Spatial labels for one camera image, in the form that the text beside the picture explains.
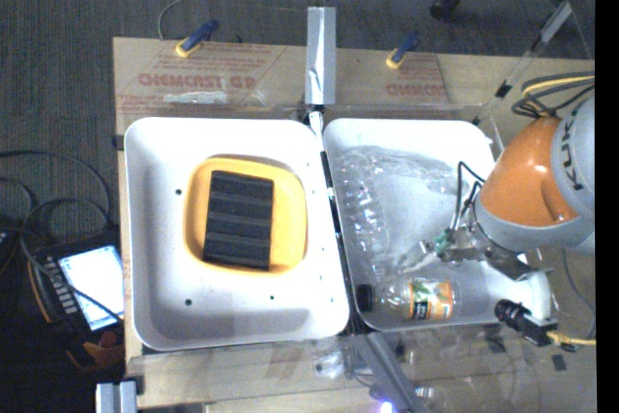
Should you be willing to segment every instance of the black bottle cap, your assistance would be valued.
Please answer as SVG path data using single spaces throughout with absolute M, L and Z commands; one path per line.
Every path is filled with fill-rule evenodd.
M 374 305 L 374 290 L 371 284 L 359 284 L 356 290 L 359 311 L 371 311 Z

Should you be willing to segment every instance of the clear plastic bottle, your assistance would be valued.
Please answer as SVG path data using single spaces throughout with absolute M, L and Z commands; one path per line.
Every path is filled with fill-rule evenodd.
M 359 284 L 357 305 L 362 312 L 383 311 L 398 320 L 446 321 L 458 302 L 450 280 L 399 276 L 382 283 Z

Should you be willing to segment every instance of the gray carpet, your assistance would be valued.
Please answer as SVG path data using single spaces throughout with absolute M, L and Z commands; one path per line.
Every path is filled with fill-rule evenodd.
M 111 141 L 112 38 L 156 38 L 158 16 L 172 1 L 0 0 L 0 151 L 51 150 L 86 161 L 108 183 L 111 217 L 118 221 L 116 157 Z M 165 14 L 162 30 L 166 38 L 180 38 L 216 18 L 221 24 L 216 41 L 303 45 L 307 6 L 328 5 L 337 8 L 340 47 L 389 50 L 417 29 L 421 51 L 519 56 L 556 7 L 547 0 L 462 0 L 453 19 L 441 22 L 428 13 L 432 1 L 190 0 Z M 596 0 L 569 1 L 575 16 L 544 55 L 594 58 Z M 38 156 L 4 159 L 0 162 L 0 177 L 27 185 L 39 202 L 59 196 L 103 201 L 92 177 L 62 160 Z M 6 182 L 0 182 L 0 214 L 12 220 L 24 215 L 23 197 Z M 71 233 L 88 232 L 99 222 L 93 212 L 75 206 L 56 215 L 58 225 Z M 27 285 L 22 286 L 19 307 L 29 312 L 32 328 L 44 333 Z M 26 317 L 9 317 L 21 322 L 14 326 L 16 332 L 21 332 Z M 11 347 L 15 344 L 11 339 L 16 337 L 6 340 L 5 333 L 3 339 L 0 346 Z M 39 335 L 33 332 L 33 339 L 39 339 Z M 45 380 L 51 384 L 57 354 L 40 356 L 43 361 L 37 369 L 47 370 Z M 29 368 L 30 362 L 18 354 L 11 353 L 10 357 L 5 360 L 4 373 L 15 366 L 18 377 Z M 48 397 L 55 394 L 62 403 L 62 393 L 52 393 L 51 386 L 49 389 Z M 84 389 L 91 394 L 89 387 Z M 38 410 L 35 396 L 28 400 L 13 397 L 12 401 L 15 408 L 11 411 Z M 48 403 L 52 406 L 46 411 L 68 411 L 63 406 L 54 409 L 53 401 Z

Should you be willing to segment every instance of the blue and yellow clamp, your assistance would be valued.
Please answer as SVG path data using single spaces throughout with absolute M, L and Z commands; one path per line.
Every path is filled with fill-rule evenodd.
M 387 57 L 387 66 L 392 69 L 397 69 L 404 62 L 404 58 L 406 57 L 406 52 L 409 50 L 414 50 L 419 45 L 419 32 L 417 30 L 413 31 L 406 40 L 398 47 L 394 48 L 394 50 Z
M 208 42 L 211 40 L 213 33 L 217 31 L 220 24 L 216 19 L 211 19 L 209 22 L 203 24 L 193 33 L 191 33 L 184 40 L 181 40 L 176 44 L 176 53 L 181 57 L 189 57 L 193 52 L 200 48 L 202 42 Z

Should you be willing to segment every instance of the screen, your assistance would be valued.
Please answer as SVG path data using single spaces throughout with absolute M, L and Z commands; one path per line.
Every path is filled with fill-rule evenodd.
M 123 314 L 123 267 L 118 251 L 112 245 L 58 261 L 70 285 L 117 315 Z M 113 316 L 95 303 L 78 294 L 75 297 L 92 331 L 116 322 Z

